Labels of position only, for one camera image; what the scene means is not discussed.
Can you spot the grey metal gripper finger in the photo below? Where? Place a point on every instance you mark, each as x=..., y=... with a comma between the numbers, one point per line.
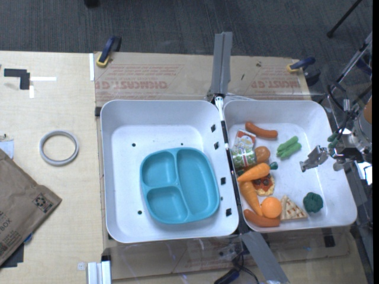
x=316, y=155
x=341, y=165

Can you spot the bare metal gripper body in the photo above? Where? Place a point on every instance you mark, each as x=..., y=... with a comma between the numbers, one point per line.
x=352, y=151

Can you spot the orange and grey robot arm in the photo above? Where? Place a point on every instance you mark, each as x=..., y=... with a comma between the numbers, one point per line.
x=368, y=111

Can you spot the green beans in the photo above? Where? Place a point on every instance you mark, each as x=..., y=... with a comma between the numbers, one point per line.
x=288, y=148

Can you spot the white plastic tray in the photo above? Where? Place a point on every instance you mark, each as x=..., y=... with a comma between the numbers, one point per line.
x=124, y=188
x=296, y=182

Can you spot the dark green broccoli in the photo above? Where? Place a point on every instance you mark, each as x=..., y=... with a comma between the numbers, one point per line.
x=313, y=202

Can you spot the brown bread roll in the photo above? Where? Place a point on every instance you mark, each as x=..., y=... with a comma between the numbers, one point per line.
x=263, y=154

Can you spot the orange sausage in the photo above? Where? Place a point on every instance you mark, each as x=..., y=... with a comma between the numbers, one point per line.
x=260, y=221
x=262, y=132

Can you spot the pizza slice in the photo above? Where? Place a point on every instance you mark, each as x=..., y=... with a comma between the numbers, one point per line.
x=265, y=186

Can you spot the triangular toasted sandwich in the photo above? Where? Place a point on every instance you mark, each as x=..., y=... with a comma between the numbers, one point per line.
x=290, y=211

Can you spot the orange carrot with green top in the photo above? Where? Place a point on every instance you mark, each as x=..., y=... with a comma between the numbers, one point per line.
x=254, y=171

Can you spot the orange ball fruit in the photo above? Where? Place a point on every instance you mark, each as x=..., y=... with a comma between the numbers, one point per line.
x=271, y=207

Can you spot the green and red can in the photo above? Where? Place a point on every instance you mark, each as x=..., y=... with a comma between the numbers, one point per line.
x=243, y=159

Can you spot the white and red juice carton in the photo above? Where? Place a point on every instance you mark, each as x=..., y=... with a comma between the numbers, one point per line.
x=244, y=140

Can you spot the blue divided plate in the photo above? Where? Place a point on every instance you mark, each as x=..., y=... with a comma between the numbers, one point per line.
x=192, y=176

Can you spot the brown cardboard board red print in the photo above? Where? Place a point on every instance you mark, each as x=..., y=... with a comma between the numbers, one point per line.
x=189, y=75

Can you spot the brown paper envelope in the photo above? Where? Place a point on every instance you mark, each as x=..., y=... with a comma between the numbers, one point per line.
x=20, y=206

